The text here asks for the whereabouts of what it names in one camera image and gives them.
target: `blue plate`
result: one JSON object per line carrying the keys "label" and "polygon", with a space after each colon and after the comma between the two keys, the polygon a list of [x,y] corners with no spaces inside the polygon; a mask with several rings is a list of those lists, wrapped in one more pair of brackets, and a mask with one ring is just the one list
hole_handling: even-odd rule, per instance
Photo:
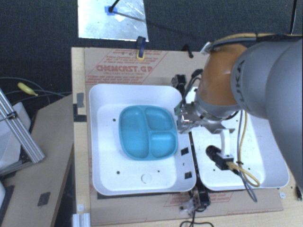
{"label": "blue plate", "polygon": [[172,156],[178,146],[171,114],[164,108],[136,105],[125,108],[119,117],[123,151],[136,160],[159,160]]}

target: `metal sheet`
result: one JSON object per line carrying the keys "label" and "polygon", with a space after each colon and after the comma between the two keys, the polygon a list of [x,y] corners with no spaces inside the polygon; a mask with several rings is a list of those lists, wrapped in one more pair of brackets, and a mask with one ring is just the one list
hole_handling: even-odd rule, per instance
{"label": "metal sheet", "polygon": [[143,0],[120,0],[117,12],[108,14],[106,7],[115,0],[78,0],[79,37],[136,41],[138,36],[148,41]]}

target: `black floor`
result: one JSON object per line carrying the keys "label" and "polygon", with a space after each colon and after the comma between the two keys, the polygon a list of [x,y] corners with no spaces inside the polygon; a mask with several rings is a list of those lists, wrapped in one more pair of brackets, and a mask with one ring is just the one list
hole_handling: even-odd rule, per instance
{"label": "black floor", "polygon": [[[144,4],[147,49],[179,51],[188,44],[199,51],[205,42],[230,34],[288,33],[293,0],[144,0]],[[297,34],[303,30],[302,13],[303,0],[298,0]],[[133,42],[79,39],[77,23],[77,0],[0,0],[0,78],[24,78],[44,90],[70,92],[71,47],[134,48]],[[0,88],[5,93],[17,90],[17,82],[0,79]],[[12,103],[26,97],[8,95]],[[44,97],[24,102],[31,117],[47,104]],[[63,209],[71,208],[67,192]]]}

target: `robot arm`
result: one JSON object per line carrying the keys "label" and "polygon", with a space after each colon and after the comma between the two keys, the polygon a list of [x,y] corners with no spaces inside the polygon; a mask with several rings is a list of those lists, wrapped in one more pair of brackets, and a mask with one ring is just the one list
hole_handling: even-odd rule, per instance
{"label": "robot arm", "polygon": [[280,151],[303,189],[302,37],[212,50],[195,102],[182,105],[178,131],[198,125],[211,133],[235,111],[268,119]]}

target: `blue divided plate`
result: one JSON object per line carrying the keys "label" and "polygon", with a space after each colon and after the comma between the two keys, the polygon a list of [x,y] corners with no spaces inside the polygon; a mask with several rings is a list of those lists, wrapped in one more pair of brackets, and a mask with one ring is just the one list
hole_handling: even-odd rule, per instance
{"label": "blue divided plate", "polygon": [[171,114],[164,108],[136,105],[125,108],[119,117],[123,151],[136,160],[160,160],[172,156],[178,146]]}

